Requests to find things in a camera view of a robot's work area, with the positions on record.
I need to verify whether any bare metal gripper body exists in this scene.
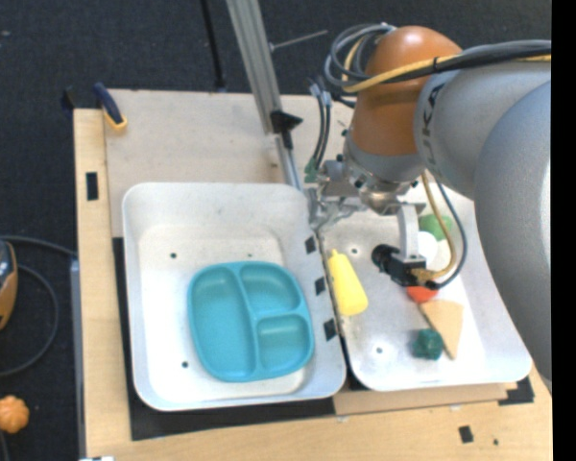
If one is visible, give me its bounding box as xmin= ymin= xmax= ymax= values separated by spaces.
xmin=315 ymin=158 xmax=414 ymax=217

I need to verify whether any yellow bottle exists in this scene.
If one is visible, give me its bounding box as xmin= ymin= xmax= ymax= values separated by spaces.
xmin=326 ymin=249 xmax=370 ymax=318

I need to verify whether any green round toy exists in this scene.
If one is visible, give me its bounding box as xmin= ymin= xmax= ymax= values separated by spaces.
xmin=418 ymin=213 xmax=455 ymax=242

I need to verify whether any white round object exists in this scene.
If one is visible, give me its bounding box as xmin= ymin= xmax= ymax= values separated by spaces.
xmin=416 ymin=230 xmax=450 ymax=264

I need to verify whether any red round toy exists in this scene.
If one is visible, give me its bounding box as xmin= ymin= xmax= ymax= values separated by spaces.
xmin=406 ymin=283 xmax=441 ymax=303

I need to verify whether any white plastic tray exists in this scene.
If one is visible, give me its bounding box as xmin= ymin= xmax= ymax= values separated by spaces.
xmin=315 ymin=180 xmax=534 ymax=394
xmin=121 ymin=182 xmax=348 ymax=412

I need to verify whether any blue divided plate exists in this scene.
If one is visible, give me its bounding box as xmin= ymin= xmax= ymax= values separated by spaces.
xmin=186 ymin=260 xmax=316 ymax=384

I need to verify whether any pale brown flat board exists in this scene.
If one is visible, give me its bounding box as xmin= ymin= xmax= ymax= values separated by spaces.
xmin=102 ymin=88 xmax=520 ymax=416

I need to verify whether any tan pizza slice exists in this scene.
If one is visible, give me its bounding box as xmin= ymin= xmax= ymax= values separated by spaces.
xmin=418 ymin=299 xmax=465 ymax=361

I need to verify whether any green broccoli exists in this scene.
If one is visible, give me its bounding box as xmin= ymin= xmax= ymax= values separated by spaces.
xmin=410 ymin=328 xmax=445 ymax=362

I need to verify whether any orange toy pumpkin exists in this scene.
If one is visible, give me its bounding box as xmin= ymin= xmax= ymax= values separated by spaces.
xmin=0 ymin=394 xmax=32 ymax=435

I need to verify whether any black cylinder on white bracket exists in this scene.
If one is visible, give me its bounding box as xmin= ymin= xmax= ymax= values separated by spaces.
xmin=371 ymin=203 xmax=429 ymax=287

